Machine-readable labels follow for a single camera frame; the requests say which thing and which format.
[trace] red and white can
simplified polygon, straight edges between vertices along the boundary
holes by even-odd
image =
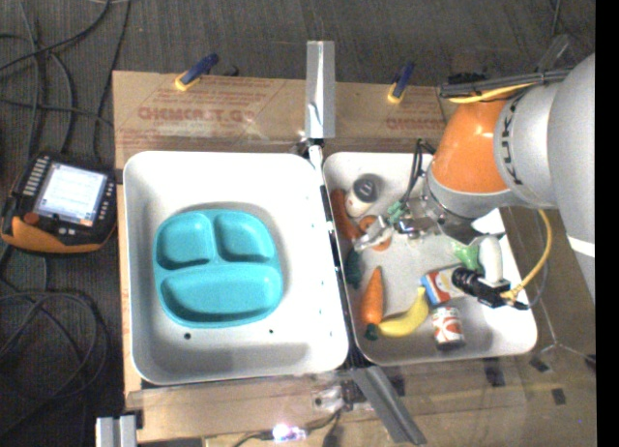
[[[462,321],[457,308],[453,306],[439,306],[432,310],[431,315],[432,326],[434,327],[434,341],[439,350],[462,347],[465,344]]]

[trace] teal plate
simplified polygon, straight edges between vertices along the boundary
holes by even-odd
[[[166,314],[193,328],[260,320],[283,294],[273,237],[242,211],[198,210],[165,220],[155,235],[153,267]]]

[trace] controller screen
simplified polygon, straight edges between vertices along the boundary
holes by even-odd
[[[53,162],[34,212],[73,224],[92,226],[105,181],[106,176],[102,173]]]

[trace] blue and yellow clamp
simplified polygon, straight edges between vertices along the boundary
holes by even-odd
[[[402,98],[404,98],[404,91],[408,85],[410,76],[413,75],[414,68],[415,64],[413,62],[408,62],[399,70],[399,72],[396,73],[396,75],[394,75],[394,78],[391,81],[389,94],[387,95],[387,99],[391,103],[399,103],[402,101]]]
[[[191,67],[188,71],[183,72],[178,77],[174,79],[174,84],[177,89],[181,91],[187,91],[191,88],[198,80],[200,80],[200,76],[204,74],[208,74],[211,72],[211,69],[215,67],[220,61],[220,57],[217,53],[211,53],[208,56],[205,56],[196,63],[193,67]]]

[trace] cardboard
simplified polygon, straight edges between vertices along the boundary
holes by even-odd
[[[145,150],[287,151],[304,137],[304,80],[205,75],[188,91],[176,74],[113,75],[116,167]],[[407,88],[390,103],[388,84],[338,82],[336,138],[325,153],[410,152],[436,145],[445,119],[433,87]]]

